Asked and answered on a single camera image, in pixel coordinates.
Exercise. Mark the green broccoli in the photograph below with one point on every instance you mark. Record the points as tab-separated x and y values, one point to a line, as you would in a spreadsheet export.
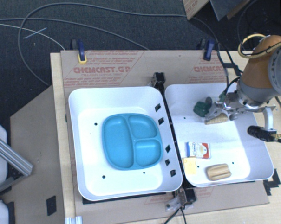
200	109

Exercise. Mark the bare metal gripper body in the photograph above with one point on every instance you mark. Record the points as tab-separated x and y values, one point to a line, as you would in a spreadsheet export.
233	105

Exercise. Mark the white plastic tray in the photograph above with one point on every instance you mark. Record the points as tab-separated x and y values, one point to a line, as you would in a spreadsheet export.
90	134
225	138

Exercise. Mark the tan bread bun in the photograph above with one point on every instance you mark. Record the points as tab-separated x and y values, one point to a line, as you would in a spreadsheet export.
218	172

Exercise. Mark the blue divided plate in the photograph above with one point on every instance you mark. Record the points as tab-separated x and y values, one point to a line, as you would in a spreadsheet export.
123	142

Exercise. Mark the black cylinder on white bracket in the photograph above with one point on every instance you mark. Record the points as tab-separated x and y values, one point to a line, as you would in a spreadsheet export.
260	131

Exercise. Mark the brown cardboard board red print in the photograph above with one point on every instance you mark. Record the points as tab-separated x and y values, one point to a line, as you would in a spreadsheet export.
134	67

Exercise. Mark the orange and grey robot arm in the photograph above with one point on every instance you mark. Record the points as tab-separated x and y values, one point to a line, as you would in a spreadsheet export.
257	67

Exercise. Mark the red white blue carton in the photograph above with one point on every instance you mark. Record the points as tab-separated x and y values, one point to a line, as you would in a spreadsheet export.
199	150

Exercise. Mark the tan waffle biscuit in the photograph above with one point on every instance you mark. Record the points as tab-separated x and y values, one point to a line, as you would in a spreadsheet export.
218	120

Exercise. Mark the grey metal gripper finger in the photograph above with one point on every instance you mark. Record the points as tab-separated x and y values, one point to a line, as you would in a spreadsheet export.
209	101
212	113

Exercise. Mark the yellow cheese slice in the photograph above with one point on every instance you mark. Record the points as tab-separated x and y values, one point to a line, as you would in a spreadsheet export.
189	166

